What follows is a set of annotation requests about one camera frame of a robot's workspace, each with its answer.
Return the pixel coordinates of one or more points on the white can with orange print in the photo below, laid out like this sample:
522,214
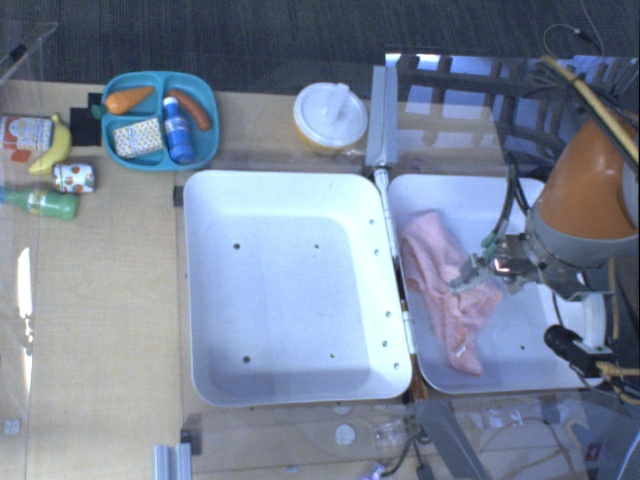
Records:
74,178

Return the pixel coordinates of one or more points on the white and yellow carton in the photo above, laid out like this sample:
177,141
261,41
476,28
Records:
138,138

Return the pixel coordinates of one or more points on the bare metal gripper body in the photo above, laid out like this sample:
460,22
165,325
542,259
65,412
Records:
520,263

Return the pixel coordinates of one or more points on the pink cloth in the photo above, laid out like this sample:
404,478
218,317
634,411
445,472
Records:
440,278

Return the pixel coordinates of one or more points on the brown sausage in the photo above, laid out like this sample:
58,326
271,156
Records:
192,109

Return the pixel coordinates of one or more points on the yellow banana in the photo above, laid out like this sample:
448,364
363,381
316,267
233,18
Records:
56,148

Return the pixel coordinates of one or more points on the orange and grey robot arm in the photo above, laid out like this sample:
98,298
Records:
585,188

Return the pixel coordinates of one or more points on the orange carrot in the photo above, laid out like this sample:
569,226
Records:
127,100

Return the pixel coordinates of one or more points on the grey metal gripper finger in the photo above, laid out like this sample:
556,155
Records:
486,273
465,273

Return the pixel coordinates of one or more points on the green bottle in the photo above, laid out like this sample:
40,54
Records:
47,204

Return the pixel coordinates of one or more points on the red and white carton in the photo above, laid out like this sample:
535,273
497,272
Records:
25,133

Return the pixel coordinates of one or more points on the black cylinder on white bracket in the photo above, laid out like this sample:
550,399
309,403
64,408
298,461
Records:
570,345

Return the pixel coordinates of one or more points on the blue bottle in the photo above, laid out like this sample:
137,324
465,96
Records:
177,133

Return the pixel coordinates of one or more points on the yellow cup with white lid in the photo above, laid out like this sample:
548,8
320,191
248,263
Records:
330,115

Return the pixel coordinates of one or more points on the white plastic tray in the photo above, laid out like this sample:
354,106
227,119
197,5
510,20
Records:
290,288
515,328

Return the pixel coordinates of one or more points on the blue divided plate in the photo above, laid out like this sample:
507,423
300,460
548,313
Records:
200,148

